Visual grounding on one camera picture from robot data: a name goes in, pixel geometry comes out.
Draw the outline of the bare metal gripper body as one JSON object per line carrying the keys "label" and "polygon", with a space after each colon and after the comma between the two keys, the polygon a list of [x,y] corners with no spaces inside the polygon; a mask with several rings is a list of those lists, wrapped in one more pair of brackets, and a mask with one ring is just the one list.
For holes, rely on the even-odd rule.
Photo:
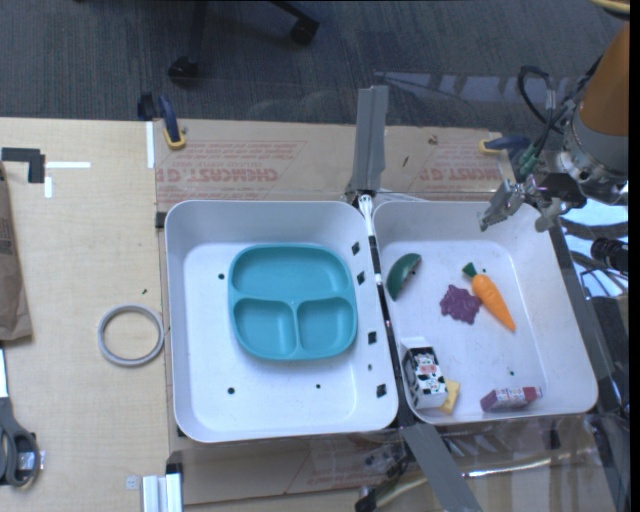
{"label": "bare metal gripper body", "polygon": [[584,152],[541,151],[530,157],[530,167],[532,195],[544,207],[583,207],[588,199],[616,205],[628,181]]}

